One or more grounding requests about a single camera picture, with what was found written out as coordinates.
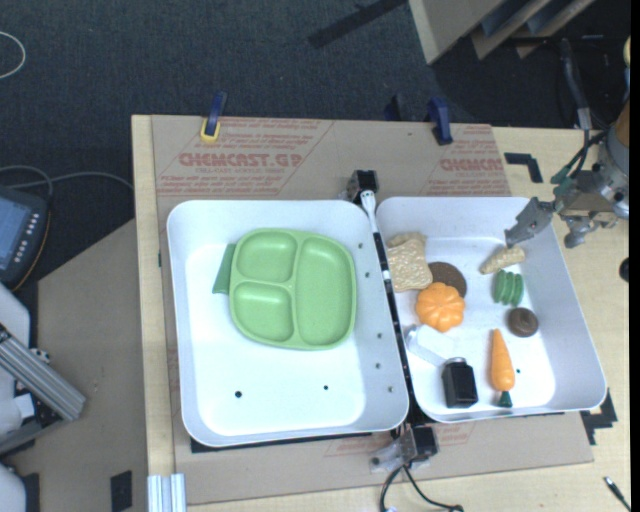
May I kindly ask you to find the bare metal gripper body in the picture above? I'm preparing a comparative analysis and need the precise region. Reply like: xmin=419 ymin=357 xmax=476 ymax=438
xmin=551 ymin=164 xmax=630 ymax=226

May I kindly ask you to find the pale yellow corn cob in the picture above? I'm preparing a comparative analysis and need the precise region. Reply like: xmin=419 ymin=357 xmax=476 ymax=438
xmin=479 ymin=244 xmax=527 ymax=276

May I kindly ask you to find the green pea pod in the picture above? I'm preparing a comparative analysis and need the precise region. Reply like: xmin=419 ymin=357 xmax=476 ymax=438
xmin=490 ymin=268 xmax=525 ymax=308

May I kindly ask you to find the brown round biscuit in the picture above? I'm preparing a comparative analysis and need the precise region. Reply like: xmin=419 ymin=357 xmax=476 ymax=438
xmin=426 ymin=260 xmax=469 ymax=300

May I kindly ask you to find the brown doughnut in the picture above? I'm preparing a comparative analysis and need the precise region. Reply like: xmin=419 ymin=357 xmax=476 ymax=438
xmin=505 ymin=306 xmax=540 ymax=339

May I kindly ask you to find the white plastic tray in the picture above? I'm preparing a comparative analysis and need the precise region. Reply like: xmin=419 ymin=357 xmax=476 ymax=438
xmin=374 ymin=195 xmax=609 ymax=424
xmin=165 ymin=198 xmax=412 ymax=448

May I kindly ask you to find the orange pumpkin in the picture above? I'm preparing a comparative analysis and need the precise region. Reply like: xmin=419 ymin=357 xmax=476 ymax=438
xmin=414 ymin=281 xmax=467 ymax=334

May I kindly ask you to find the beige bread slice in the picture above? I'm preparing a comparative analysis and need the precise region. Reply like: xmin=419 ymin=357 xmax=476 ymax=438
xmin=386 ymin=238 xmax=434 ymax=294

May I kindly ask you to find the orange carrot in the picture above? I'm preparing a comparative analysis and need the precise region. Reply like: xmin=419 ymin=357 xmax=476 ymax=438
xmin=488 ymin=327 xmax=517 ymax=408

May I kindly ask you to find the thin black and white rod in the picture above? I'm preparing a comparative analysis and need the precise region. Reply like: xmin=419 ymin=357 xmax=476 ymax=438
xmin=360 ymin=191 xmax=418 ymax=427

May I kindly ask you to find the green divided plate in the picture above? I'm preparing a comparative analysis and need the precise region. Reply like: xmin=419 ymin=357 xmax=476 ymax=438
xmin=211 ymin=227 xmax=359 ymax=352

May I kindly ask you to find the brown cardboard board, red print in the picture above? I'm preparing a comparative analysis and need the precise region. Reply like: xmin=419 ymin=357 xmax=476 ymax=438
xmin=149 ymin=115 xmax=596 ymax=506

